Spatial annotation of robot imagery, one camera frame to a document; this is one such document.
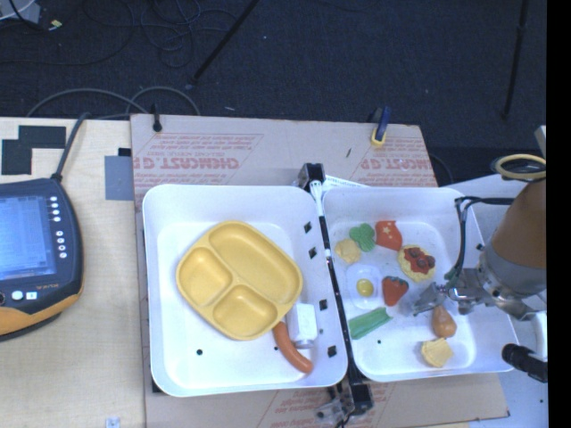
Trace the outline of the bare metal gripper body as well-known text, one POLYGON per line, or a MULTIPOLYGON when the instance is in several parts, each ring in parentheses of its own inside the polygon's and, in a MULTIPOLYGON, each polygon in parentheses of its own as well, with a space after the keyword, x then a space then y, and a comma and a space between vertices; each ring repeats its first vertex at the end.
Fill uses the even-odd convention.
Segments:
POLYGON ((506 310, 504 295, 509 290, 499 276, 486 266, 462 268, 447 276, 446 293, 462 316, 479 305, 506 310))

